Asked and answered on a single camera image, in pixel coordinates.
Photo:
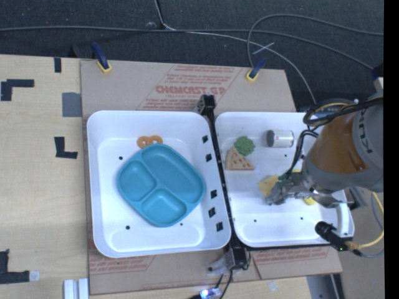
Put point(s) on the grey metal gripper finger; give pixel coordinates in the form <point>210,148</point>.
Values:
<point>270,198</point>
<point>281,200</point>

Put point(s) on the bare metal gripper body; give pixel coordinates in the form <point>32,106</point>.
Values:
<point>296,188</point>

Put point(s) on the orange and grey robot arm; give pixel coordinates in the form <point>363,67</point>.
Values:
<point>339,148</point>

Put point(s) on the yellow cheese wedge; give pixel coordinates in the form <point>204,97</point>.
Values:
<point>267,184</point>

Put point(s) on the small yellow rounded toy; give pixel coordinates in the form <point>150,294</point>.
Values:
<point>309,201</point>

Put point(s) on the white plastic tray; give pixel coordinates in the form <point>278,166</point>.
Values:
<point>162,241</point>
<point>280,229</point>

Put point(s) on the tan pizza slice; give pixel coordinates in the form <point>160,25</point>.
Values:
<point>237,162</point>

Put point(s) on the white can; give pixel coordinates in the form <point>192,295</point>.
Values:
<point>282,138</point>

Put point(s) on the green broccoli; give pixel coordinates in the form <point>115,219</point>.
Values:
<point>244,145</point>

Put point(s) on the blue divided plate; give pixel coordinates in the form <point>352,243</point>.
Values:
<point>162,182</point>

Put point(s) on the orange pretzel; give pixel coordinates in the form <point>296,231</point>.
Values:
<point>149,141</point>

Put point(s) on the brown cardboard board red print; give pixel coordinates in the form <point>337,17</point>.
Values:
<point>149,86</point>

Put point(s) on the black cylinder on white bracket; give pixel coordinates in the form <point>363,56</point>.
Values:
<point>327,230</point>

